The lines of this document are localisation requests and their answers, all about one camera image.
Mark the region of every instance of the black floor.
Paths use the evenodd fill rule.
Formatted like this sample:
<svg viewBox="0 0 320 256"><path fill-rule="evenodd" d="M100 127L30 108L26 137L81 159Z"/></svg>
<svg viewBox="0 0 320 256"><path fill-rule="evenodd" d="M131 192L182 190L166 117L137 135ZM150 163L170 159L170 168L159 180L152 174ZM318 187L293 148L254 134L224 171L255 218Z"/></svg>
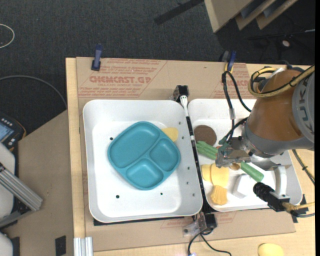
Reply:
<svg viewBox="0 0 320 256"><path fill-rule="evenodd" d="M0 7L0 24L11 27L14 41L0 48L0 79L25 75L45 80L66 98L65 58L102 57L219 61L235 50L236 61L292 65L315 63L315 32L296 34L291 48L280 37L315 29L316 1L299 0L260 30L253 21L239 31L234 19L213 33L205 4L159 24L160 15L189 0L11 0ZM0 26L0 47L11 38ZM49 86L27 78L0 80L0 112L17 119L30 133L61 113L65 106Z"/></svg>

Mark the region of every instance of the white cable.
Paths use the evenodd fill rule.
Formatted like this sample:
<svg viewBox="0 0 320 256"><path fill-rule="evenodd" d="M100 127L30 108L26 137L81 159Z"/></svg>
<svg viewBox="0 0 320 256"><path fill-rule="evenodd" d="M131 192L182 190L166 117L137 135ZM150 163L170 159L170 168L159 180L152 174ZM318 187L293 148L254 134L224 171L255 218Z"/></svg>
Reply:
<svg viewBox="0 0 320 256"><path fill-rule="evenodd" d="M5 45L0 46L0 49L1 49L1 48L7 47L8 45L10 45L13 42L13 40L15 39L16 35L15 35L14 30L11 27L9 27L9 26L7 26L5 24L1 24L1 23L0 23L0 26L5 27L5 28L7 28L8 30L10 30L12 32L12 38L11 38L10 42L8 42Z"/></svg>

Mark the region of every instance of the robotic hand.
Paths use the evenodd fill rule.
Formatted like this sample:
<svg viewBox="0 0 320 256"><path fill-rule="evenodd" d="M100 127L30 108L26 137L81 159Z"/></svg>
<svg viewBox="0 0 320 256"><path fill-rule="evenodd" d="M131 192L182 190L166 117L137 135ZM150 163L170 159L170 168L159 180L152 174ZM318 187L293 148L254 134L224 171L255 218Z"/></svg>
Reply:
<svg viewBox="0 0 320 256"><path fill-rule="evenodd" d="M269 78L259 77L272 73ZM294 149L315 150L315 66L306 70L265 67L255 72L248 90L257 97L240 137L222 140L215 164L268 162L269 158ZM282 180L285 173L275 167ZM284 211L288 202L283 192L258 182L254 192L275 211Z"/></svg>

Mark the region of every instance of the blue divided plate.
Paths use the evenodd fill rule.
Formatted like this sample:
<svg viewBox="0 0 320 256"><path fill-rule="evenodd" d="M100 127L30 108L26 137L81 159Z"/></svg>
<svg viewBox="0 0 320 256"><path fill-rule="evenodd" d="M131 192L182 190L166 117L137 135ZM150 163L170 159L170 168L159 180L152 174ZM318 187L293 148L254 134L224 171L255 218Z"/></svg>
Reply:
<svg viewBox="0 0 320 256"><path fill-rule="evenodd" d="M114 169L140 190L151 190L164 182L181 159L172 140L146 121L120 133L109 145L107 155Z"/></svg>

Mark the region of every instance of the wooden table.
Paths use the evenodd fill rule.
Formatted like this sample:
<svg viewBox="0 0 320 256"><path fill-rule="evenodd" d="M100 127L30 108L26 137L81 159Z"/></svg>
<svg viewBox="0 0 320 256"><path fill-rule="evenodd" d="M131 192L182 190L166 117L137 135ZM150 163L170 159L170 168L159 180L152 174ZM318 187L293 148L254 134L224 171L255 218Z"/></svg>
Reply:
<svg viewBox="0 0 320 256"><path fill-rule="evenodd" d="M249 74L264 67L263 64L247 64ZM77 64L75 58L66 59L66 82L68 99L68 120L70 137L70 164L72 180L72 207L73 207L73 228L75 238L85 238L85 215L84 215L84 196L81 166L81 146L79 134L79 109L78 109L78 87L77 87ZM315 153L308 150L298 150L303 161L309 166L310 171L315 171ZM307 175L301 170L298 161L292 161L297 170L297 176L303 193L308 202L315 200L315 189ZM310 207L309 213L315 210ZM258 246L262 243L275 243L280 245L285 255L290 256L312 256L316 255L315 243L315 217L299 218L295 224L296 232L268 236L256 236L226 240L215 240L210 243L214 248L227 250L233 256L255 256L258 255ZM133 249L108 250L95 252L95 256L150 256L150 255L187 255L188 244L161 245L152 247L142 247ZM195 242L191 247L192 252L198 256L204 255L226 255L212 251L204 242Z"/></svg>

